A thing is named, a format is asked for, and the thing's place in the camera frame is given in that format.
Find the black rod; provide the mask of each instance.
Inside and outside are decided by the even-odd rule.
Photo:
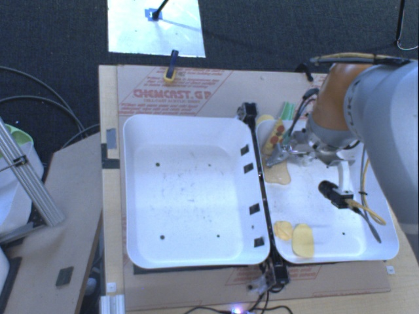
[[[405,13],[405,2],[406,0],[400,0],[400,9],[399,9],[399,20],[397,21],[397,31],[395,33],[395,43],[397,44],[401,35],[401,26],[403,25],[403,17]]]
[[[152,13],[152,15],[153,15],[153,20],[158,20],[158,17],[160,16],[160,12],[162,11],[162,9],[163,9],[163,7],[166,5],[166,3],[168,2],[169,0],[164,0],[163,2],[162,2],[162,4],[160,5],[160,7],[155,11],[155,12],[153,12]]]

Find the wooden table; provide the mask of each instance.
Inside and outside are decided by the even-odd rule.
[[[118,142],[118,95],[117,95],[117,67],[100,67],[100,113],[101,113],[101,143],[104,148],[107,166],[102,171],[103,179],[103,223],[105,236],[105,278],[107,283],[106,295],[108,297],[121,296],[124,294],[124,274],[122,255],[122,221],[121,221],[121,187],[120,170],[116,164],[120,158],[119,145],[116,143],[112,148],[106,148],[109,144],[107,135],[109,132],[116,134]],[[282,86],[294,88],[286,90],[288,101],[298,102],[302,91],[308,86],[305,76],[297,73],[246,73],[240,72],[240,78],[236,81],[246,93],[246,88],[257,90],[260,83],[267,80],[275,82],[281,80]],[[317,82],[321,82],[322,76],[316,76]],[[259,104],[260,113],[271,113],[273,108],[278,107],[274,99],[265,99],[266,103]],[[223,114],[223,103],[220,102],[219,113]],[[200,112],[205,116],[205,109]],[[269,307],[275,305],[287,305],[294,314],[297,313],[416,313],[419,308],[419,267],[414,253],[399,225],[395,223],[399,236],[400,251],[393,259],[386,262],[389,271],[393,268],[394,274],[389,274],[388,279],[391,292],[362,294],[349,296],[333,296],[326,298],[307,298],[298,300],[271,301]],[[211,306],[218,309],[231,309],[231,305]],[[159,313],[181,314],[191,307],[171,308],[146,311],[131,311],[129,313]],[[193,313],[208,313],[207,311],[194,311]],[[285,313],[279,309],[270,313]]]

